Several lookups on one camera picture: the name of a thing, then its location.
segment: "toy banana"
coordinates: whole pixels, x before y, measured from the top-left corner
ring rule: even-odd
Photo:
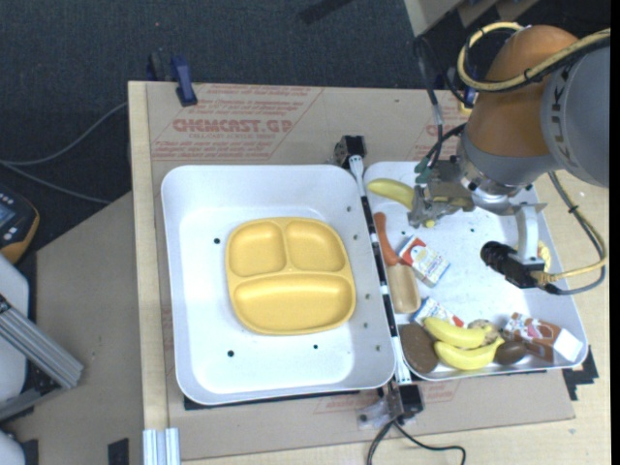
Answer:
[[[439,341],[458,348],[477,348],[484,342],[484,336],[493,329],[493,325],[482,327],[459,327],[437,317],[424,319],[426,330]]]
[[[369,191],[376,195],[389,198],[396,202],[402,203],[410,210],[413,207],[413,200],[416,192],[411,186],[397,181],[395,179],[379,178],[373,179],[367,184]]]
[[[444,341],[435,341],[434,348],[435,354],[445,365],[459,370],[478,370],[493,361],[497,348],[504,342],[503,337],[498,337],[490,345],[474,350],[462,350]]]

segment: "beige table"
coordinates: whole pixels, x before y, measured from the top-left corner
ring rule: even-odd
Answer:
[[[257,122],[264,125],[269,119],[279,122],[272,124],[275,136],[264,138],[260,146],[253,145],[253,150],[246,152],[244,163],[323,163],[331,155],[334,144],[344,135],[364,136],[368,149],[367,164],[381,160],[416,160],[429,143],[425,136],[432,117],[425,94],[420,91],[250,85],[196,87],[199,98],[242,99],[243,108],[254,115]],[[189,137],[188,133],[192,132],[189,126],[194,126],[193,132],[208,132],[197,128],[197,119],[212,114],[212,117],[222,120],[230,116],[233,107],[217,110],[213,104],[203,102],[197,108],[182,110],[175,102],[173,88],[174,85],[169,83],[129,84],[143,420],[146,429],[155,430],[163,430],[179,422],[178,409],[173,408],[175,403],[171,401],[171,395],[177,393],[170,388],[171,374],[167,374],[166,366],[166,356],[170,356],[167,339],[170,318],[165,314],[166,308],[162,308],[169,293],[166,291],[167,279],[161,274],[163,252],[161,216],[158,215],[159,183],[167,171],[180,164],[230,163],[230,150],[237,146],[229,139],[226,146],[219,145],[219,151],[200,151],[196,143],[190,142],[196,138]],[[257,98],[278,100],[278,105],[284,108],[280,113],[275,110],[265,113],[251,106],[250,101],[254,102]],[[441,101],[445,103],[447,122],[460,122],[462,114],[450,98],[442,96]],[[562,175],[583,213],[608,238],[608,191]],[[545,178],[537,183],[537,190],[540,200],[549,202],[544,212],[564,268],[593,262],[596,254],[589,241],[566,213],[566,208]],[[580,283],[575,280],[571,284],[576,286]],[[545,463],[610,462],[608,301],[608,279],[604,285],[576,298],[600,377],[594,385],[578,387],[578,401],[573,403],[574,418],[426,435],[423,441],[434,445],[461,445],[468,452],[469,463],[541,463],[543,460]],[[484,390],[484,384],[480,382],[481,390]],[[474,418],[473,415],[454,417],[463,422]],[[260,430],[250,430],[236,439],[244,443],[261,439]],[[217,435],[217,432],[217,427],[206,427],[204,439],[214,442],[230,439],[230,436]],[[332,446],[321,446],[326,442],[306,438],[314,443],[313,446],[287,449],[299,448],[298,436],[313,432],[316,429],[301,421],[289,429],[289,435],[279,436],[279,450],[211,459],[196,458],[184,460],[184,463],[363,463],[368,441],[375,433],[361,433],[358,439]],[[402,460],[408,459],[416,463],[457,463],[456,452],[450,453],[454,456],[438,457],[437,453],[414,448],[405,440],[387,439],[376,454],[376,462],[402,463]]]

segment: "brown cookie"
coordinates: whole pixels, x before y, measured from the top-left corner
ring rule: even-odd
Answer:
[[[469,329],[485,326],[491,326],[493,328],[492,330],[489,330],[484,336],[484,341],[482,341],[483,346],[490,345],[491,343],[495,342],[495,340],[500,336],[499,327],[497,327],[495,324],[493,324],[491,321],[488,321],[487,319],[477,319],[467,324],[467,328]]]
[[[512,365],[527,355],[527,349],[521,341],[507,341],[495,352],[495,361],[500,365]]]
[[[435,340],[416,322],[400,327],[400,343],[405,360],[420,374],[428,374],[439,362],[433,343]]]

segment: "black carpet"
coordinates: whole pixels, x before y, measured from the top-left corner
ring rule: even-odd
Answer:
[[[422,88],[403,0],[0,0],[0,160],[56,153],[127,101],[149,54],[183,53],[194,81]],[[465,37],[447,15],[427,33],[445,67]],[[610,0],[542,0],[521,24],[585,36],[610,25]],[[42,222],[33,253],[131,189],[122,108],[75,148],[0,182],[28,198]]]

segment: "yellow divided plate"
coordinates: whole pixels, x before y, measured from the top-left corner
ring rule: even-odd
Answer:
[[[261,334],[307,334],[341,326],[356,307],[347,252],[336,231],[307,218],[242,224],[226,247],[232,307]]]

